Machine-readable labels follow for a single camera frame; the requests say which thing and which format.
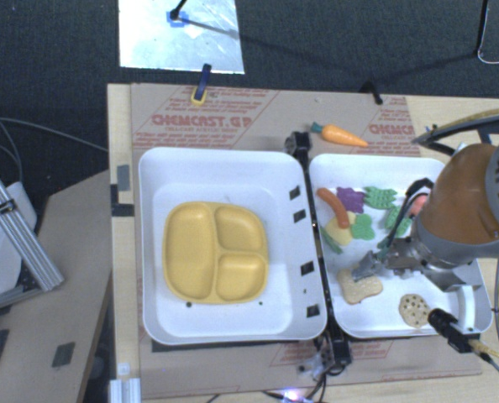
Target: black connector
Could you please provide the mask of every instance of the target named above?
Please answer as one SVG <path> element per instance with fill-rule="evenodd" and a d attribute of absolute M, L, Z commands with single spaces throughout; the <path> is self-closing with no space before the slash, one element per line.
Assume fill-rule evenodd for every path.
<path fill-rule="evenodd" d="M 459 322 L 450 313 L 442 309 L 433 309 L 428 314 L 428 323 L 433 326 L 434 330 L 441 336 L 448 339 L 448 344 L 459 353 L 471 353 L 472 347 L 468 343 L 470 339 L 479 339 L 479 333 L 463 334 L 453 324 Z"/>

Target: toy carrot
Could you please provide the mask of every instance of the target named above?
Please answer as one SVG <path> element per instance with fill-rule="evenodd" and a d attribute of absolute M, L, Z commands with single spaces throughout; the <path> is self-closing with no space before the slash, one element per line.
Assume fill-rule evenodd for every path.
<path fill-rule="evenodd" d="M 339 228 L 349 228 L 349 215 L 347 210 L 344 208 L 343 203 L 333 194 L 330 190 L 326 188 L 319 188 L 317 190 L 317 196 L 319 196 L 323 201 L 328 203 L 328 205 L 334 211 L 335 217 L 337 218 L 337 224 Z"/>
<path fill-rule="evenodd" d="M 313 123 L 311 131 L 313 133 L 320 133 L 324 140 L 333 142 L 334 144 L 347 144 L 350 146 L 361 146 L 363 148 L 367 146 L 367 142 L 363 139 L 360 139 L 355 134 L 342 129 L 337 125 L 326 124 L 322 126 L 317 123 Z"/>

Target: metal plate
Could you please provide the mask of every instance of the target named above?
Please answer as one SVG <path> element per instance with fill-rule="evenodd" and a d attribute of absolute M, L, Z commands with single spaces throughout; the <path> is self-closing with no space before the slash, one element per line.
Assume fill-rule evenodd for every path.
<path fill-rule="evenodd" d="M 244 74 L 234 0 L 187 0 L 180 19 L 169 12 L 181 0 L 119 0 L 122 67 Z"/>

